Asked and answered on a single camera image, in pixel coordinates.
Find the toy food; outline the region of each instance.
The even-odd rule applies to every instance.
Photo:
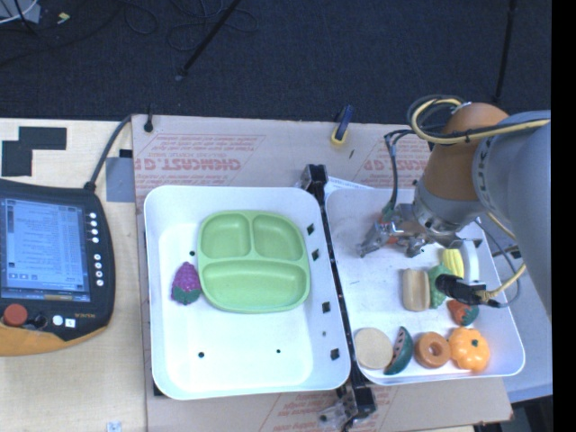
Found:
[[[196,268],[188,262],[182,263],[172,282],[172,299],[188,305],[198,299],[201,291],[200,277]]]
[[[393,355],[390,364],[384,368],[384,374],[397,374],[406,368],[414,353],[412,336],[404,327],[400,327],[394,342]]]
[[[463,327],[471,325],[480,313],[480,308],[478,306],[465,304],[463,302],[457,301],[456,299],[451,299],[448,301],[446,307],[450,311],[450,314],[452,315],[452,318],[456,324]]]
[[[464,261],[459,249],[447,248],[442,252],[442,263],[450,269],[452,275],[464,278]]]
[[[404,270],[402,301],[409,311],[425,311],[430,307],[430,282],[425,270]]]
[[[448,339],[451,357],[460,368],[482,371],[490,360],[488,342],[478,329],[458,327]]]
[[[450,269],[448,269],[443,263],[440,263],[428,270],[431,309],[437,309],[446,299],[446,295],[436,288],[436,279],[441,274],[452,275],[452,271],[450,271]]]
[[[451,349],[445,337],[435,331],[424,333],[414,345],[414,358],[426,368],[439,368],[450,360]]]
[[[383,369],[392,360],[392,342],[378,328],[362,328],[354,336],[356,359],[361,366]]]

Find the black tape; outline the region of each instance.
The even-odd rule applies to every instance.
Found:
[[[66,150],[67,129],[20,127],[18,140],[2,142],[2,176],[32,176],[32,151]]]

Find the white tray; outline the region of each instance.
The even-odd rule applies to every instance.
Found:
[[[197,266],[190,252],[197,248],[202,221],[226,210],[274,212],[300,229],[310,255],[310,294],[303,304],[243,314],[219,310],[202,295],[187,306],[171,299],[176,269],[184,261]],[[166,396],[192,400],[320,391],[347,380],[346,333],[320,207],[312,195],[289,187],[164,185],[148,194],[144,218],[152,375]]]
[[[413,194],[412,190],[400,190],[398,203],[411,203]],[[326,202],[337,270],[352,334],[361,328],[374,327],[383,331],[393,343],[400,326],[404,326],[414,340],[426,331],[448,336],[456,325],[446,308],[446,301],[437,309],[420,312],[406,310],[402,303],[402,272],[407,268],[428,270],[436,266],[442,251],[438,244],[425,246],[424,252],[413,258],[406,256],[404,248],[391,245],[363,258],[356,253],[356,244],[364,240],[366,232],[377,220],[390,197],[389,189],[339,189],[330,193]],[[478,267],[478,270],[470,272],[486,283],[488,290],[499,287],[501,283],[482,229],[471,224],[459,235],[464,239],[483,239],[476,248],[477,257],[469,258],[472,268]],[[496,299],[504,302],[506,298],[501,293]],[[490,344],[490,362],[482,372],[462,370],[452,361],[441,368],[427,369],[414,358],[403,371],[394,375],[362,366],[360,369],[370,381],[389,385],[511,376],[523,368],[524,348],[509,308],[481,306],[480,314],[471,328],[478,329]]]

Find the black floor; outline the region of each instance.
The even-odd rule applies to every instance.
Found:
[[[177,81],[232,2],[39,0],[37,22],[0,23],[0,116],[331,121],[352,104],[398,124],[421,96],[499,85],[508,113],[551,108],[552,0],[242,0]]]

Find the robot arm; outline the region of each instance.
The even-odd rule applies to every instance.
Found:
[[[418,115],[437,104],[453,107],[452,116],[441,133],[427,134],[419,128]],[[412,205],[389,203],[384,207],[382,217],[358,245],[358,254],[363,257],[392,237],[406,246],[409,257],[432,242],[458,248],[462,243],[458,232],[487,212],[509,226],[544,304],[549,305],[550,111],[508,116],[490,104],[441,97],[417,107],[411,123],[421,138],[434,143],[414,201]],[[438,285],[456,299],[465,301],[468,296],[469,303],[488,300],[486,293],[477,290],[460,292],[461,284],[445,277]]]

